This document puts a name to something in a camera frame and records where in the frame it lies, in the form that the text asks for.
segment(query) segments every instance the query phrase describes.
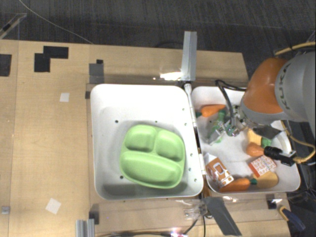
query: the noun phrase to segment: orange carrot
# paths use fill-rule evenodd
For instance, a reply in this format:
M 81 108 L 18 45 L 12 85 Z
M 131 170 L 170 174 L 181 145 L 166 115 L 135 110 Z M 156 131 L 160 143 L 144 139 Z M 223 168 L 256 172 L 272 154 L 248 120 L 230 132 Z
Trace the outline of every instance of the orange carrot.
M 254 142 L 250 142 L 247 146 L 246 153 L 252 157 L 263 156 L 264 149 Z
M 249 188 L 248 178 L 239 178 L 219 189 L 220 192 L 242 192 Z
M 209 117 L 225 108 L 225 105 L 206 105 L 201 109 L 203 117 Z

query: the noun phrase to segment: yellow cable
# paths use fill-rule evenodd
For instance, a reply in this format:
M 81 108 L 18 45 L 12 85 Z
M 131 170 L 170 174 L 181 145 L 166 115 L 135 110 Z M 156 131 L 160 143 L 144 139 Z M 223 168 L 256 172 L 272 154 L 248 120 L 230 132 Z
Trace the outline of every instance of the yellow cable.
M 299 48 L 302 48 L 302 47 L 313 46 L 313 45 L 315 45 L 315 41 L 314 42 L 306 42 L 306 43 L 301 43 L 301 44 L 298 44 L 298 45 L 294 45 L 294 46 L 292 46 L 292 48 L 287 47 L 285 49 L 277 51 L 275 53 L 275 56 L 278 56 L 280 54 L 284 54 L 284 53 L 287 53 L 289 51 L 296 50 L 296 49 L 299 49 Z
M 285 124 L 284 124 L 284 122 L 283 122 L 282 120 L 281 120 L 281 124 L 282 124 L 282 126 L 283 126 L 284 131 L 286 132 L 286 134 L 287 134 L 293 141 L 295 141 L 295 142 L 298 143 L 298 144 L 301 144 L 301 145 L 304 145 L 304 146 L 313 148 L 313 151 L 312 151 L 308 156 L 306 156 L 306 157 L 294 157 L 293 160 L 294 160 L 296 163 L 301 164 L 301 163 L 306 162 L 306 161 L 308 161 L 309 159 L 311 159 L 311 158 L 315 155 L 315 146 L 312 145 L 312 144 L 310 144 L 310 143 L 306 143 L 306 142 L 304 142 L 304 141 L 300 141 L 300 140 L 296 139 L 295 137 L 293 137 L 293 136 L 289 133 L 289 131 L 287 130 L 287 128 L 286 128 L 286 126 L 285 126 Z

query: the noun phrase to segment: black floor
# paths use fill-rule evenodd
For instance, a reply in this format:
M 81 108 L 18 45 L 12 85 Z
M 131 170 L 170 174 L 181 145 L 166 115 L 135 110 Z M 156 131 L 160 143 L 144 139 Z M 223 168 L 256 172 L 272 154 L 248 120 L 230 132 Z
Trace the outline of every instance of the black floor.
M 94 44 L 182 48 L 184 31 L 197 31 L 199 50 L 242 52 L 249 76 L 273 50 L 305 42 L 316 24 L 316 0 L 22 1 Z M 0 26 L 16 13 L 28 14 L 20 34 L 15 30 L 6 39 L 85 42 L 38 18 L 18 0 L 0 4 Z M 315 167 L 311 171 L 315 179 Z M 310 225 L 301 236 L 315 236 L 315 207 L 314 212 L 303 207 L 292 207 Z

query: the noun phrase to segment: black connector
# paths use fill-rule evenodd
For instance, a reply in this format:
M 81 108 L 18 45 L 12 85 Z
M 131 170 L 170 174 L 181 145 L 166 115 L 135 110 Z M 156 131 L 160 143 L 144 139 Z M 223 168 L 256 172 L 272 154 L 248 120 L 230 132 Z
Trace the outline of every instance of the black connector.
M 270 157 L 274 160 L 280 160 L 282 164 L 287 166 L 292 166 L 295 161 L 293 160 L 294 156 L 287 157 L 282 155 L 283 151 L 280 148 L 267 146 L 264 148 L 264 154 L 267 157 Z

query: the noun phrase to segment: blue tool handle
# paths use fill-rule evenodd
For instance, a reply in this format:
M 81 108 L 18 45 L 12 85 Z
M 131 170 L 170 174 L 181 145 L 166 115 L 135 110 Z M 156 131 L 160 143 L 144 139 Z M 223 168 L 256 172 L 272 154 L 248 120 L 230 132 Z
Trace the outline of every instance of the blue tool handle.
M 298 231 L 302 232 L 306 228 L 303 222 L 293 212 L 290 212 L 287 209 L 283 209 L 282 212 L 288 220 L 293 223 Z

